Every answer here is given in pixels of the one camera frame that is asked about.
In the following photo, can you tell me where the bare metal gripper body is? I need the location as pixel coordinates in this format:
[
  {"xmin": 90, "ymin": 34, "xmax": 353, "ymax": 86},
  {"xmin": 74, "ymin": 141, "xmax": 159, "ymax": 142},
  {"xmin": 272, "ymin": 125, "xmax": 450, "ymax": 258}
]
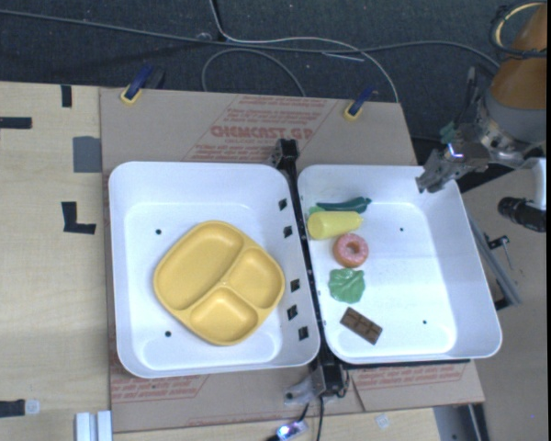
[{"xmin": 445, "ymin": 122, "xmax": 539, "ymax": 175}]

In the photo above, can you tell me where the dark green chili pepper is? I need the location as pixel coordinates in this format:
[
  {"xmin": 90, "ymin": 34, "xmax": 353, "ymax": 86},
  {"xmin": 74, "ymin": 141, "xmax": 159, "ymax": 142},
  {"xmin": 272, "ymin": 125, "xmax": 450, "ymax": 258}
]
[{"xmin": 315, "ymin": 196, "xmax": 374, "ymax": 215}]

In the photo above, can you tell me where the white plastic tray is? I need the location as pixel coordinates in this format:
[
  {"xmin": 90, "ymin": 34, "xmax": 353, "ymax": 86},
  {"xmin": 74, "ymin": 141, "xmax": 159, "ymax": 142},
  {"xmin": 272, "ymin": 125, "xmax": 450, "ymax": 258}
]
[
  {"xmin": 297, "ymin": 164, "xmax": 504, "ymax": 366},
  {"xmin": 107, "ymin": 161, "xmax": 322, "ymax": 379}
]

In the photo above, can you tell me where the yellow corn cob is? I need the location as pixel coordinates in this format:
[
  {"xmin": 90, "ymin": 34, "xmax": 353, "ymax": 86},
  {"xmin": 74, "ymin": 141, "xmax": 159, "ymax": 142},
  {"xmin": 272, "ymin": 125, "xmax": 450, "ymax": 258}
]
[{"xmin": 306, "ymin": 205, "xmax": 365, "ymax": 242}]

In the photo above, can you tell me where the pink doughnut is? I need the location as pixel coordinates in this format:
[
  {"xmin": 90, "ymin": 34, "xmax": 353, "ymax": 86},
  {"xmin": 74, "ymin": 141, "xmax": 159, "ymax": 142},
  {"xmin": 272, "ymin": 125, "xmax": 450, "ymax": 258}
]
[{"xmin": 332, "ymin": 232, "xmax": 370, "ymax": 269}]

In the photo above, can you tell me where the green lettuce leaf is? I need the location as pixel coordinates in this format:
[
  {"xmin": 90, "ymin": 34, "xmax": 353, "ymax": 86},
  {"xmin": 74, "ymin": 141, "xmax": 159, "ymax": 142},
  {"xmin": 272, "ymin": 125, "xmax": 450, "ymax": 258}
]
[{"xmin": 327, "ymin": 266, "xmax": 366, "ymax": 304}]

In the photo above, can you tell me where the thin black rod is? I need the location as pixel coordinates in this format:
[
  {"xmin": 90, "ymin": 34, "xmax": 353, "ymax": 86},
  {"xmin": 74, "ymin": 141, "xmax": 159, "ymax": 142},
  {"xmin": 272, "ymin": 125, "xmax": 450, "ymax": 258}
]
[{"xmin": 285, "ymin": 166, "xmax": 337, "ymax": 368}]

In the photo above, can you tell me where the brown chocolate bar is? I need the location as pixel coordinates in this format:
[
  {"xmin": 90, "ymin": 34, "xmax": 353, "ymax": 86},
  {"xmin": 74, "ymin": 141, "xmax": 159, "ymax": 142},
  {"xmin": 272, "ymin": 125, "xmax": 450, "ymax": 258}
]
[{"xmin": 339, "ymin": 306, "xmax": 384, "ymax": 346}]

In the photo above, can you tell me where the yellow divided plate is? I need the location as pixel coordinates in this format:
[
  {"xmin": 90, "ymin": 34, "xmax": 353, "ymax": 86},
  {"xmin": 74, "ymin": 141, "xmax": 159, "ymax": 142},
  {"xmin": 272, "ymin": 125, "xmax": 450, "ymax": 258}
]
[{"xmin": 152, "ymin": 220, "xmax": 287, "ymax": 347}]

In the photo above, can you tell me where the brown cardboard board, red print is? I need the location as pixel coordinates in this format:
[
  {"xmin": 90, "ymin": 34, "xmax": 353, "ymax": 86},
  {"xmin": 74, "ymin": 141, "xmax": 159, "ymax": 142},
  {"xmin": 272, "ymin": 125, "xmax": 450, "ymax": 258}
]
[{"xmin": 98, "ymin": 87, "xmax": 487, "ymax": 434}]

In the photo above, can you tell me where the black cylinder on white bracket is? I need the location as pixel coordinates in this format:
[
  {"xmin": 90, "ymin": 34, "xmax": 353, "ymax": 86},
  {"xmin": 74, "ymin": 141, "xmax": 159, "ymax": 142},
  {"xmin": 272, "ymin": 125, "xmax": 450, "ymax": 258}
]
[{"xmin": 497, "ymin": 156, "xmax": 548, "ymax": 234}]

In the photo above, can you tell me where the black block with thin wires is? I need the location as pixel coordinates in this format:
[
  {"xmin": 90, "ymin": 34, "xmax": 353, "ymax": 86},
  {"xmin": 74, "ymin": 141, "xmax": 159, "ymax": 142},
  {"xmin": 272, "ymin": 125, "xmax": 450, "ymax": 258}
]
[
  {"xmin": 318, "ymin": 360, "xmax": 351, "ymax": 400},
  {"xmin": 270, "ymin": 138, "xmax": 301, "ymax": 171}
]

